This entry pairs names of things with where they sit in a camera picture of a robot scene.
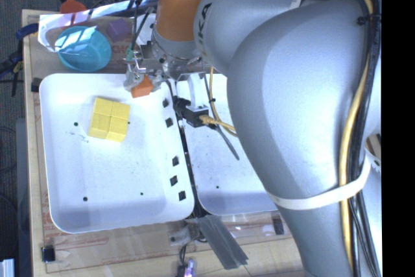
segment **purple block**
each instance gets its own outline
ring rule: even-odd
[[[112,21],[106,28],[106,33],[111,38],[112,42],[119,42],[125,39],[131,33],[130,27],[126,24],[124,19]]]

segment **black cable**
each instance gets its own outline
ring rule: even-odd
[[[370,260],[368,246],[367,246],[367,242],[366,242],[365,236],[364,236],[364,230],[362,229],[362,224],[358,223],[360,221],[360,219],[357,215],[358,214],[357,207],[354,204],[353,200],[349,200],[348,202],[349,202],[351,216],[353,217],[353,221],[355,222],[354,227],[357,231],[357,236],[358,236],[359,241],[360,241],[361,246],[362,246],[362,251],[363,251],[364,258],[366,259],[366,262],[368,264],[370,274],[372,275],[372,277],[376,277],[377,275],[376,275],[375,267],[373,266],[373,264]]]
[[[378,0],[371,0],[373,4],[373,16],[366,22],[368,26],[366,28],[366,45],[365,54],[366,61],[368,63],[368,72],[366,80],[364,82],[364,89],[362,93],[362,101],[357,112],[356,120],[353,125],[353,131],[351,135],[351,142],[348,151],[348,178],[349,181],[356,179],[361,171],[359,157],[361,147],[363,143],[364,126],[366,124],[366,118],[370,105],[370,97],[372,95],[372,88],[374,83],[375,69],[377,61],[380,57],[380,12]],[[380,276],[380,269],[377,260],[377,255],[374,248],[373,237],[370,232],[370,225],[366,212],[366,206],[360,191],[355,197],[349,199],[350,212],[352,213],[352,231],[355,230],[359,234],[359,239],[363,248],[364,257],[370,269],[372,276]],[[353,268],[357,264],[356,247],[353,247]]]
[[[352,264],[353,264],[353,277],[361,277],[361,265],[359,261],[359,242],[357,236],[357,226],[355,223],[351,223],[351,251],[352,251]]]
[[[184,256],[186,255],[186,247],[187,247],[187,244],[184,245],[179,251],[179,260],[182,265],[186,264],[184,261]]]
[[[140,26],[137,29],[137,9],[138,9],[138,5],[136,4],[136,13],[134,14],[134,32],[133,32],[132,41],[131,41],[131,50],[134,50],[134,46],[136,44],[137,38],[140,35],[141,29],[144,27],[144,23],[146,22],[148,16],[154,11],[153,7],[150,7],[145,11],[145,15],[143,19],[141,20]]]

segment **white tray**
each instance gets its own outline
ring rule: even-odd
[[[179,82],[180,97],[190,99],[189,86]],[[226,77],[214,74],[213,97],[220,118],[232,124],[226,97]],[[208,95],[204,95],[208,105]],[[276,210],[245,152],[235,138],[223,130],[237,151],[238,161],[216,131],[185,125],[187,148],[201,205],[213,215],[232,215]]]
[[[53,74],[40,85],[51,217],[65,232],[178,221],[193,210],[168,86],[133,99],[123,88],[124,79],[115,74]],[[122,143],[87,136],[96,97],[130,105]]]

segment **black square marking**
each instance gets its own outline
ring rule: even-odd
[[[166,119],[166,125],[167,125],[167,128],[169,128],[170,126],[173,126],[173,120],[171,118]]]
[[[174,158],[173,158],[173,166],[176,166],[176,165],[178,165],[179,164],[179,157],[177,157],[177,156],[175,156]]]
[[[174,186],[177,184],[177,176],[170,178],[170,185]]]
[[[186,198],[186,192],[185,191],[179,192],[179,201],[182,201],[185,198]]]

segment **yellow cable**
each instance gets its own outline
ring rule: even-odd
[[[233,127],[233,126],[231,126],[231,125],[229,125],[229,124],[227,124],[227,123],[224,123],[224,122],[223,122],[223,121],[221,121],[221,120],[217,120],[217,119],[215,119],[215,118],[212,118],[212,117],[210,117],[209,115],[201,115],[201,116],[199,117],[199,119],[200,119],[200,120],[202,120],[202,123],[203,123],[204,125],[210,125],[210,124],[212,124],[212,125],[220,125],[220,126],[222,126],[222,127],[224,127],[224,128],[228,128],[228,129],[230,129],[230,130],[235,131],[235,127]]]
[[[348,151],[349,151],[349,145],[350,145],[350,139],[351,139],[351,132],[353,130],[356,115],[357,115],[357,112],[359,111],[359,106],[362,101],[364,83],[366,81],[366,76],[368,74],[368,67],[369,67],[369,60],[366,62],[366,65],[364,67],[361,81],[359,82],[359,86],[357,87],[356,94],[353,98],[353,102],[350,106],[348,117],[346,119],[346,124],[344,125],[342,142],[340,144],[340,158],[338,161],[338,173],[339,173],[338,184],[340,186],[344,186],[347,184],[347,164],[348,164]],[[344,244],[345,244],[346,253],[349,259],[349,264],[352,267],[353,265],[352,265],[352,260],[351,260],[350,215],[349,215],[347,199],[340,202],[340,209],[342,213],[342,229],[343,229]]]
[[[213,67],[210,67],[210,78],[209,78],[209,103],[212,107],[212,112],[215,115],[216,119],[220,122],[222,122],[222,120],[219,117],[218,112],[216,111],[216,107],[215,107],[215,102],[213,101],[213,92],[212,92],[212,87],[213,87]],[[238,137],[238,135],[235,133],[235,130],[230,130],[228,127],[226,126],[222,126],[224,128],[225,131],[227,131],[229,134],[231,134],[232,136],[235,136],[236,138]]]

